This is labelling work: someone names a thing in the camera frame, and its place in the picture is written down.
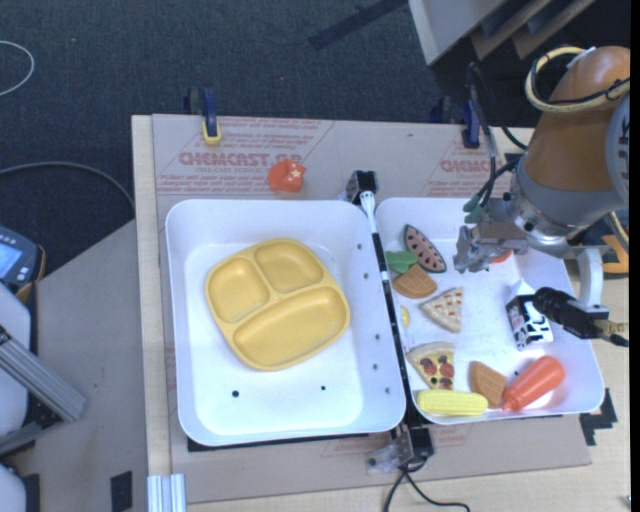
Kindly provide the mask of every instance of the white tray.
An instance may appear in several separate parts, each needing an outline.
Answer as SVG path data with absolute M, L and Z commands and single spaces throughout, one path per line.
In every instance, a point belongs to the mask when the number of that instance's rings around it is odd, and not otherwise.
M 462 286 L 464 305 L 462 330 L 458 334 L 447 331 L 432 322 L 421 310 L 427 299 L 409 299 L 393 292 L 398 315 L 400 306 L 409 311 L 411 323 L 401 333 L 406 349 L 432 341 L 450 341 L 455 344 L 455 389 L 468 391 L 468 368 L 479 360 L 507 376 L 508 383 L 515 379 L 533 360 L 543 354 L 556 357 L 566 373 L 564 382 L 551 393 L 541 397 L 521 412 L 488 409 L 480 417 L 441 417 L 424 414 L 439 424 L 456 424 L 506 418 L 573 414 L 592 411 L 604 398 L 604 384 L 591 343 L 551 324 L 554 341 L 547 345 L 529 346 L 518 351 L 505 312 L 505 304 L 512 287 L 524 279 L 531 287 L 543 286 L 574 295 L 562 260 L 539 251 L 529 250 L 522 256 L 511 256 L 506 261 L 490 265 L 488 272 L 465 272 L 453 268 L 458 230 L 464 223 L 463 199 L 392 198 L 383 201 L 376 210 L 378 230 L 385 251 L 405 250 L 402 236 L 405 224 L 422 231 L 441 252 L 447 271 L 432 274 L 438 284 L 434 296 L 448 289 Z M 415 369 L 407 364 L 413 398 L 426 383 Z
M 209 270 L 258 242 L 293 238 L 310 247 L 341 286 L 347 331 L 311 359 L 275 372 L 233 353 L 209 311 Z M 208 200 L 167 215 L 178 415 L 207 446 L 382 432 L 406 399 L 368 222 L 342 201 Z

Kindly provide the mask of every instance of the pizza slice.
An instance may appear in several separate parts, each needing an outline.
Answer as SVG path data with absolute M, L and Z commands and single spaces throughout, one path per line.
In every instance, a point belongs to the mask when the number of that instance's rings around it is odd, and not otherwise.
M 431 389 L 453 389 L 453 343 L 424 343 L 407 352 L 411 366 Z
M 462 325 L 462 287 L 454 288 L 422 305 L 429 318 L 451 332 Z

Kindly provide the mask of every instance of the blue clamp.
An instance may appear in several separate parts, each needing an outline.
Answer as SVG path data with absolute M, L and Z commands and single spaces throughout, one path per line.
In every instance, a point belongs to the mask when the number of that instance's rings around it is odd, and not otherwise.
M 462 118 L 467 128 L 462 130 L 462 142 L 465 148 L 480 147 L 480 120 L 471 100 L 467 100 L 462 111 Z
M 222 138 L 216 110 L 216 97 L 211 89 L 202 90 L 202 136 L 207 144 L 218 144 Z

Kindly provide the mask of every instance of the wooden table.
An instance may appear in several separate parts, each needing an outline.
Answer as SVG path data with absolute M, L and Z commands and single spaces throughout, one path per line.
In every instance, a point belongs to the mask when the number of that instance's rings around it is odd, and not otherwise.
M 442 130 L 453 129 L 441 125 Z M 172 471 L 167 379 L 163 343 L 154 149 L 151 116 L 134 116 L 133 156 L 137 206 L 142 339 L 147 425 L 147 452 L 151 475 Z M 521 131 L 526 137 L 530 131 Z M 500 134 L 499 145 L 510 150 Z M 575 286 L 578 279 L 569 262 Z M 628 278 L 605 281 L 602 303 L 611 319 L 628 321 Z M 424 492 L 438 501 L 462 501 L 471 510 L 519 511 L 626 511 L 631 493 L 629 350 L 605 341 L 593 341 L 596 357 L 617 414 L 612 429 L 596 431 L 596 446 L 589 448 L 593 464 L 567 469 L 429 481 Z M 190 505 L 190 511 L 374 511 L 381 510 L 390 486 L 327 490 L 267 498 L 252 498 Z M 425 503 L 406 483 L 396 491 L 392 510 L 424 510 Z

